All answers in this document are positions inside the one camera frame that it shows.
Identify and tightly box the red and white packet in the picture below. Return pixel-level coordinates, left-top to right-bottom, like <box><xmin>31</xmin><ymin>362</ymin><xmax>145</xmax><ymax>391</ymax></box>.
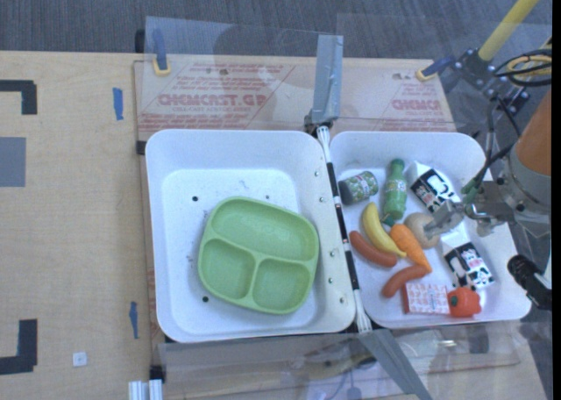
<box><xmin>401</xmin><ymin>281</ymin><xmax>451</xmax><ymax>317</ymax></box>

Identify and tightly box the orange carrot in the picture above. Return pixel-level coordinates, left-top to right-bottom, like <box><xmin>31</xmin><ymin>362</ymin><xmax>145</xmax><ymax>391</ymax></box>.
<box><xmin>380</xmin><ymin>213</ymin><xmax>433</xmax><ymax>275</ymax></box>

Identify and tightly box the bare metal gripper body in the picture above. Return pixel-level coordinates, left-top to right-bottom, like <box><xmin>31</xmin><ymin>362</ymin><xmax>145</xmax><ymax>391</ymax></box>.
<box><xmin>463</xmin><ymin>180</ymin><xmax>552</xmax><ymax>238</ymax></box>

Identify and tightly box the black cylinder on white bracket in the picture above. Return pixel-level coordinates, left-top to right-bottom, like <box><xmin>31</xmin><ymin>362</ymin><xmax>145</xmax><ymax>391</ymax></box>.
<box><xmin>507</xmin><ymin>254</ymin><xmax>553</xmax><ymax>311</ymax></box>

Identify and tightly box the orange bell pepper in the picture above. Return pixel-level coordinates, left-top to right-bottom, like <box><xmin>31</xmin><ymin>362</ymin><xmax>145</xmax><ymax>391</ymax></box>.
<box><xmin>446</xmin><ymin>286</ymin><xmax>483</xmax><ymax>319</ymax></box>

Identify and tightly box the orange sausage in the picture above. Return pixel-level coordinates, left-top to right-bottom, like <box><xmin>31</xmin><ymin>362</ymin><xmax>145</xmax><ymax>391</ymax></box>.
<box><xmin>348</xmin><ymin>230</ymin><xmax>399</xmax><ymax>269</ymax></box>
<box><xmin>380</xmin><ymin>263</ymin><xmax>431</xmax><ymax>300</ymax></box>

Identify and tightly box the yellow banana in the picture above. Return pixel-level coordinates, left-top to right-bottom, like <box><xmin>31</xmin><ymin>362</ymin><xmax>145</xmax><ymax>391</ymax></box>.
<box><xmin>361</xmin><ymin>201</ymin><xmax>408</xmax><ymax>259</ymax></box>

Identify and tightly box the brown cardboard board red print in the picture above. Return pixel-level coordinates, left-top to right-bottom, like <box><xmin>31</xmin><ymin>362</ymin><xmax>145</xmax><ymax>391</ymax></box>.
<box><xmin>132</xmin><ymin>54</ymin><xmax>522</xmax><ymax>374</ymax></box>

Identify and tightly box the black and white milk carton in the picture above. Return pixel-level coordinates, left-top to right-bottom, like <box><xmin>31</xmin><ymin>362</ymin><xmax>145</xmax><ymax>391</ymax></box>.
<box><xmin>442</xmin><ymin>241</ymin><xmax>497</xmax><ymax>291</ymax></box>
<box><xmin>407</xmin><ymin>160</ymin><xmax>464</xmax><ymax>215</ymax></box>

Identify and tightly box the green divided plate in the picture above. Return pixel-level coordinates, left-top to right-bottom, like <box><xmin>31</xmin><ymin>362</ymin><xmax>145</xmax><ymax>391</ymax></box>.
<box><xmin>196</xmin><ymin>196</ymin><xmax>321</xmax><ymax>316</ymax></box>

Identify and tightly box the green bottle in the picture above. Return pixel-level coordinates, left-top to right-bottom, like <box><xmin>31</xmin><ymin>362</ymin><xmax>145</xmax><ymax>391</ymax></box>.
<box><xmin>381</xmin><ymin>158</ymin><xmax>409</xmax><ymax>221</ymax></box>

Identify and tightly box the beige round bread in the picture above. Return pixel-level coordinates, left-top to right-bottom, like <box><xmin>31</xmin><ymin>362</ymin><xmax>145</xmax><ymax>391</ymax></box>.
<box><xmin>403</xmin><ymin>211</ymin><xmax>442</xmax><ymax>251</ymax></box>

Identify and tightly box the white plastic tray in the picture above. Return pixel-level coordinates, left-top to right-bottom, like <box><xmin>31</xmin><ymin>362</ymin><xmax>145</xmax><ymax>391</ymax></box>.
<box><xmin>328</xmin><ymin>130</ymin><xmax>533</xmax><ymax>331</ymax></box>
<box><xmin>144</xmin><ymin>128</ymin><xmax>358</xmax><ymax>344</ymax></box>

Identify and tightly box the green can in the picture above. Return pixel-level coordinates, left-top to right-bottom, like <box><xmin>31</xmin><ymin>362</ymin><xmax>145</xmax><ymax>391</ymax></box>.
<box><xmin>337</xmin><ymin>170</ymin><xmax>380</xmax><ymax>207</ymax></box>

